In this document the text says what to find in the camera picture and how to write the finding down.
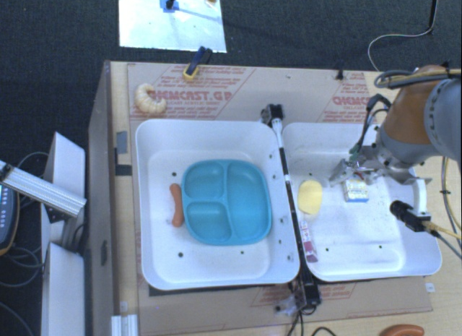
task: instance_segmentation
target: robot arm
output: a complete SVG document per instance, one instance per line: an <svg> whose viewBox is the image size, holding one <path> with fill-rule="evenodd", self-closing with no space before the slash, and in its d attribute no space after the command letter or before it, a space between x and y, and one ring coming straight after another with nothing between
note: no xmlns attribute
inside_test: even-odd
<svg viewBox="0 0 462 336"><path fill-rule="evenodd" d="M417 73L443 69L426 66ZM403 87L380 128L383 146L413 166L442 155L461 167L461 80L444 79Z"/></svg>
<svg viewBox="0 0 462 336"><path fill-rule="evenodd" d="M452 158L461 168L461 71L432 65L407 75L399 72L401 75L390 78L384 74L375 81L378 87L401 90L375 143L362 146L363 132L350 159L342 160L335 169L332 185L357 171L368 176L369 183L387 174L410 184L415 177L409 169L435 155Z"/></svg>

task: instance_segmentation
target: white cable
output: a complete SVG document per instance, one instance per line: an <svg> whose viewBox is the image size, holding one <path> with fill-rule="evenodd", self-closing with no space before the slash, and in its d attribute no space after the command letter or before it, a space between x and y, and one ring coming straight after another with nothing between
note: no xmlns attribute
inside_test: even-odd
<svg viewBox="0 0 462 336"><path fill-rule="evenodd" d="M372 66L374 67L374 69L376 71L379 72L380 70L379 70L379 68L377 68L377 66L375 65L374 60L372 59L372 56L370 55L370 49L371 49L372 45L375 42L377 42L378 40L380 40L382 38L387 38L387 37L418 38L418 37L422 37L423 35L427 35L428 33L430 33L433 30L433 27L435 26L435 17L436 17L436 11L437 11L437 7L438 7L438 1L439 0L436 0L435 13L433 14L432 26L429 27L427 30L425 30L423 33L420 33L420 34L398 34L398 33L384 34L384 35L381 35L380 37L377 37L376 39L374 39L372 42L369 43L369 46L367 47L367 57L369 57L369 61L370 61L370 63L372 64Z"/></svg>
<svg viewBox="0 0 462 336"><path fill-rule="evenodd" d="M443 161L441 163L441 189L442 189L441 193L443 194L443 201L444 201L444 204L445 204L446 213L448 214L449 222L451 224L451 227L453 228L453 232L457 233L456 225L460 229L460 223L456 220L456 217L453 215L453 211L452 211L452 209L450 208L450 205L449 205L448 190L447 190L447 187L446 187L446 171L447 171L447 167L448 167L448 158L444 156ZM460 248L462 249L462 241L458 239L457 242L458 242Z"/></svg>

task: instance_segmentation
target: gray arm casing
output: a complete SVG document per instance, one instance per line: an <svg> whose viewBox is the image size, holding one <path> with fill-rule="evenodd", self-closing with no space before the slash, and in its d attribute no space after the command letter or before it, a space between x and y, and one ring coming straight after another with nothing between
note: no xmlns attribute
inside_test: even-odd
<svg viewBox="0 0 462 336"><path fill-rule="evenodd" d="M438 152L454 159L461 169L461 80L438 83L425 105L424 124Z"/></svg>
<svg viewBox="0 0 462 336"><path fill-rule="evenodd" d="M443 155L458 162L461 169L461 81L439 82L427 99L424 126L430 145L415 145L390 138L380 128L378 144L395 158L401 167L410 167L429 158Z"/></svg>

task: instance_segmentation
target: black cable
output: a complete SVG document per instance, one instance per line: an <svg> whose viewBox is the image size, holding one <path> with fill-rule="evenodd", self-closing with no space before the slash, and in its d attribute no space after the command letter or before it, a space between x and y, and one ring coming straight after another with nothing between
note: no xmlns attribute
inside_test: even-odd
<svg viewBox="0 0 462 336"><path fill-rule="evenodd" d="M23 210L26 207L29 207L30 205L35 204L36 202L38 202L37 200L33 200L33 199L31 199L31 198L29 198L27 196L24 196L21 200L22 200L21 205L20 205L21 210Z"/></svg>
<svg viewBox="0 0 462 336"><path fill-rule="evenodd" d="M16 248L16 246L12 246L11 249L10 249L10 251L9 251L9 253L8 253L8 255L9 255L11 258L18 260L18 259L27 258L27 257L29 256L28 254L26 254L26 255L16 255L16 254L12 254L12 251L13 251L12 249L15 249L15 248ZM35 250L32 250L32 253L37 254L41 249L42 249L42 246L39 246L39 247L36 248Z"/></svg>
<svg viewBox="0 0 462 336"><path fill-rule="evenodd" d="M327 327L318 327L317 329L315 329L315 331L311 334L311 336L316 336L318 334L319 331L326 331L326 332L329 332L332 336L336 336L336 334L334 334L329 328Z"/></svg>
<svg viewBox="0 0 462 336"><path fill-rule="evenodd" d="M32 156L46 156L46 157L48 157L48 153L41 152L41 151L32 152L31 154L25 156L21 161L19 161L18 164L16 165L16 167L20 169L22 164L24 164L26 162L26 160L31 158Z"/></svg>
<svg viewBox="0 0 462 336"><path fill-rule="evenodd" d="M372 115L370 115L370 112L373 110L375 105L377 105L379 102L383 103L386 108L381 108L380 110L375 111ZM391 102L381 94L377 94L372 96L369 101L367 102L366 105L366 117L364 120L364 124L362 126L362 133L361 137L359 138L358 142L356 143L355 146L350 150L351 154L357 154L361 151L362 149L362 144L364 143L364 138L366 137L367 130L369 129L370 122L372 122L373 117L380 111L388 111L388 109L391 107Z"/></svg>
<svg viewBox="0 0 462 336"><path fill-rule="evenodd" d="M441 193L443 194L443 202L445 204L445 210L446 210L446 214L448 214L450 225L451 225L451 227L453 229L453 232L457 233L456 224L454 223L453 216L451 215L449 202L448 202L448 194L450 192L446 188L446 167L447 167L447 163L448 163L448 158L443 156L443 160L441 162L441 189L442 189ZM457 243L459 244L459 247L462 250L462 241L457 238Z"/></svg>
<svg viewBox="0 0 462 336"><path fill-rule="evenodd" d="M317 308L318 308L317 306L314 306L314 308L312 308L311 311L310 311L309 313L306 312L306 311L302 311L302 314L303 314L304 316L310 316L311 314L313 314L313 313L316 311Z"/></svg>
<svg viewBox="0 0 462 336"><path fill-rule="evenodd" d="M35 261L35 264L34 264L35 267L31 266L31 267L26 267L26 268L34 269L35 271L34 271L34 273L32 274L32 276L29 279L27 279L26 281L21 282L21 283L5 283L3 281L0 281L0 286L4 286L6 288L20 288L20 287L24 287L26 285L29 285L29 283L31 283L38 276L38 274L40 272L40 268L43 266L43 264L40 263L38 258L30 250L27 250L27 249L24 249L24 248L19 248L19 247L15 247L15 249L21 249L23 252L27 252L28 254L29 253L31 254L32 259ZM24 267L24 266L28 265L28 264L19 263L16 259L11 259L11 258L8 258L8 257L6 259L12 260L13 263L15 263L16 265L19 265L21 267Z"/></svg>
<svg viewBox="0 0 462 336"><path fill-rule="evenodd" d="M428 74L422 76L422 77L410 77L410 78L405 78L409 77L411 75L415 74L414 72L407 72L404 70L389 70L387 72L383 72L379 76L377 76L374 80L374 85L377 88L388 88L390 90L396 90L398 88L405 87L407 85L414 85L416 83L424 83L424 82L434 82L438 80L444 80L444 79L451 79L451 78L460 78L460 74L456 73L444 73L444 74L431 74L429 72ZM395 76L402 76L404 77L403 79L397 80L395 79L394 81L391 81L393 77Z"/></svg>
<svg viewBox="0 0 462 336"><path fill-rule="evenodd" d="M77 237L77 233L78 233L79 230L81 230L85 225L86 225L86 223L82 223L81 225L79 225L79 226L75 229L74 235L72 235L71 246L74 245L75 239L76 239L76 237Z"/></svg>
<svg viewBox="0 0 462 336"><path fill-rule="evenodd" d="M304 330L304 327L303 327L303 315L302 315L302 312L299 311L298 315L300 316L300 327L301 327L300 336L303 336L303 334L305 333L305 330Z"/></svg>
<svg viewBox="0 0 462 336"><path fill-rule="evenodd" d="M436 238L440 239L449 249L451 249L454 254L456 254L456 256L462 260L462 254L460 252L457 251L457 249L451 245L447 240L446 238L444 238L443 236L441 236L438 232L436 231L432 231L432 235L434 235Z"/></svg>
<svg viewBox="0 0 462 336"><path fill-rule="evenodd" d="M11 309L9 306L7 306L6 304L2 303L0 301L0 307L5 309L6 311L8 311L10 314L12 314L19 322L21 322L21 324L24 326L24 328L26 329L27 333L30 335L30 336L34 336L34 334L32 333L32 330L30 329L29 325L26 323L26 321L16 312L14 311L13 309Z"/></svg>
<svg viewBox="0 0 462 336"><path fill-rule="evenodd" d="M292 334L292 332L294 332L294 329L295 329L295 326L297 325L297 322L298 322L298 313L295 316L294 321L292 322L292 326L290 327L289 332L287 333L287 336L290 336Z"/></svg>
<svg viewBox="0 0 462 336"><path fill-rule="evenodd" d="M377 70L378 72L380 71L377 68L377 65L375 65L375 62L372 59L372 56L370 54L370 49L371 49L372 45L375 42L377 42L378 40L380 40L382 38L386 38L386 37L418 38L418 37L422 37L424 35L430 34L433 31L433 27L435 26L435 18L436 18L437 7L438 7L438 0L432 0L429 27L423 33L420 33L420 34L384 34L384 35L381 35L381 36L377 37L372 42L370 42L369 46L367 47L367 57L369 57L370 63L372 64L374 69Z"/></svg>

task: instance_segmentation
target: blue clamp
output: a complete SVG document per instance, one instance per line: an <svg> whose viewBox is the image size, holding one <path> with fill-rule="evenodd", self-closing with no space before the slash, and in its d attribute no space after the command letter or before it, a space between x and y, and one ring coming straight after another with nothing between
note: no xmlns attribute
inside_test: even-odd
<svg viewBox="0 0 462 336"><path fill-rule="evenodd" d="M209 63L212 56L212 50L210 48L205 48L201 46L194 55L191 63L183 70L183 78L186 80L192 80L199 70L199 63L205 61L206 64Z"/></svg>

